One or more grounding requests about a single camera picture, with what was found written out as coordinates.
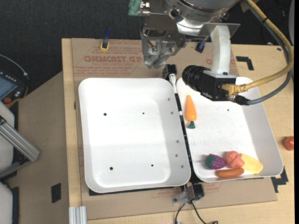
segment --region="black fabric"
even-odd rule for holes
[[[62,38],[102,38],[111,27],[110,38],[140,39],[142,19],[128,16],[129,0],[0,0],[0,54],[21,65],[30,75],[30,91],[62,70]],[[262,0],[269,18],[278,20],[288,36],[282,7],[289,11],[291,0]],[[227,22],[241,26],[232,43],[266,44],[271,38],[260,23],[239,5],[229,10]],[[22,78],[22,72],[0,57],[0,68]]]

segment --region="wooden table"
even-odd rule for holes
[[[257,45],[232,45],[235,56],[248,56],[253,64],[254,71],[250,71],[247,64],[237,62],[240,76],[252,80],[263,78],[273,74],[286,66],[282,51],[276,46]],[[184,50],[180,51],[181,56],[171,57],[176,64],[183,63],[188,57],[184,57]],[[66,126],[66,147],[68,166],[68,190],[69,206],[79,207],[82,205],[80,176],[78,163],[78,141],[76,112],[74,109],[75,90],[72,64],[72,42],[71,39],[62,39],[63,76],[64,76],[64,104],[65,104],[65,126]],[[281,83],[285,77],[259,87],[261,96],[268,94]],[[279,186],[277,193],[278,201],[270,203],[255,203],[229,207],[217,207],[200,209],[203,220],[218,220],[220,224],[239,223],[294,223],[294,152],[288,151],[282,145],[286,136],[294,134],[294,85],[291,81],[279,94],[265,101],[264,107],[279,147],[279,151],[286,169],[289,182]],[[172,224],[174,212],[148,214],[131,217],[118,217],[109,219],[90,220],[89,224]],[[184,224],[200,223],[193,210],[182,211],[179,219]]]

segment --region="cardboard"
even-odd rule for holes
[[[84,175],[78,85],[88,77],[160,77],[162,69],[148,69],[142,63],[143,56],[140,41],[110,40],[107,52],[100,50],[101,40],[73,38],[71,41],[76,93],[81,195],[82,205],[87,207],[88,220],[177,211],[178,206],[172,204],[171,197],[181,192],[180,187],[90,195]],[[194,64],[211,67],[213,58],[211,43],[206,43],[203,53],[196,52],[195,45],[196,43],[190,42],[176,56],[168,59],[168,63],[176,64],[177,66],[177,78],[180,77],[184,67],[187,65]],[[233,54],[230,73],[238,75]],[[196,203],[197,208],[277,200],[271,178],[202,183],[202,185],[205,197]]]

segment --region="toy carrot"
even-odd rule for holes
[[[190,124],[188,126],[188,128],[190,129],[194,129],[195,128],[195,123],[194,121],[197,118],[197,114],[196,114],[196,109],[195,109],[195,105],[193,103],[193,100],[191,98],[191,95],[187,96],[187,103],[186,103],[186,118],[188,121],[190,121]]]

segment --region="toy sausage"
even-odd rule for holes
[[[231,168],[231,169],[224,169],[224,170],[217,170],[216,175],[218,177],[237,177],[244,173],[243,168]]]

